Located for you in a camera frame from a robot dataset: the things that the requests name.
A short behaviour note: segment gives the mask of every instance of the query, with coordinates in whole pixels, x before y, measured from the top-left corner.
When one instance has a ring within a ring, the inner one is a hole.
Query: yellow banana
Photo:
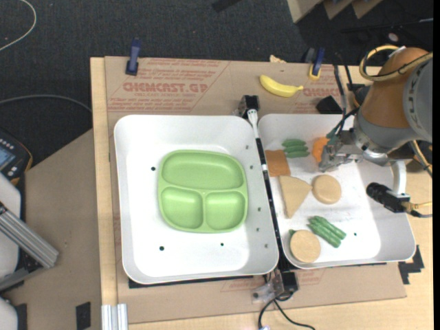
[[[264,89],[268,92],[275,94],[276,96],[282,96],[285,98],[289,98],[293,96],[297,91],[301,91],[304,87],[301,85],[296,87],[294,85],[282,85],[281,83],[276,82],[269,76],[262,74],[260,76],[260,83]]]

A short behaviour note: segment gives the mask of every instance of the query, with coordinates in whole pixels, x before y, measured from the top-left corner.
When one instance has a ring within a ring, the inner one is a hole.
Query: black fabric
[[[384,0],[361,19],[349,6],[331,21],[320,4],[297,23],[286,0],[240,0],[219,12],[213,4],[221,0],[28,1],[36,8],[37,24],[27,38],[0,52],[0,101],[54,94],[90,105],[90,57],[128,56],[134,36],[142,40],[141,57],[268,61],[273,54],[300,62],[310,47],[324,47],[325,62],[334,62],[339,52],[357,65],[366,50],[383,44],[387,31],[341,30],[433,15],[433,0]],[[0,47],[31,24],[26,5],[0,0]],[[410,46],[420,40],[432,47],[432,24],[412,26],[402,42]],[[62,100],[0,106],[0,126],[28,147],[34,164],[91,124],[87,111]]]

